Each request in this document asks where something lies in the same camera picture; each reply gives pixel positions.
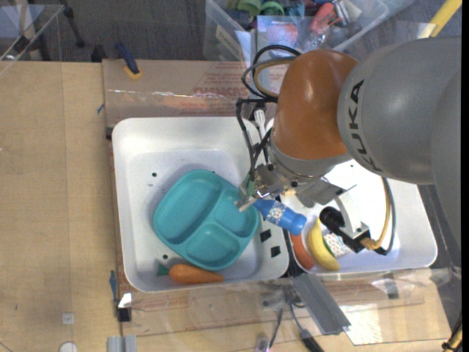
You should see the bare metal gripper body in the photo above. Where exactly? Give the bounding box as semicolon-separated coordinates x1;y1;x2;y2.
251;164;324;199

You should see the blue plastic bottle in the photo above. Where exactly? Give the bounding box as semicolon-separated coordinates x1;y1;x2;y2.
252;198;308;237

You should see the teal divided plate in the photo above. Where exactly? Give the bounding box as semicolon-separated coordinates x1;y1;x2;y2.
152;169;262;271

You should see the red sausage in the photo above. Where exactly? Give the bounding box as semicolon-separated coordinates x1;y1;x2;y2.
289;232;317;271

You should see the yellow banana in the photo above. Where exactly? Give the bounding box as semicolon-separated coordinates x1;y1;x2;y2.
306;218;341;272

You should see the orange carrot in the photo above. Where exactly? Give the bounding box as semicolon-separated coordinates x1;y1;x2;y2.
157;263;226;285

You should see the white patterned packet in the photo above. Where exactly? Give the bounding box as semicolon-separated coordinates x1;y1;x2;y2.
322;232;353;259

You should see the white plastic tray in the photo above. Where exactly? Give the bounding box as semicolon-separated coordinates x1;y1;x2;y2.
111;117;291;293
284;158;439;275

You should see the brown cardboard board red print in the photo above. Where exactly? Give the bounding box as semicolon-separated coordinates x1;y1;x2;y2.
101;58;452;337

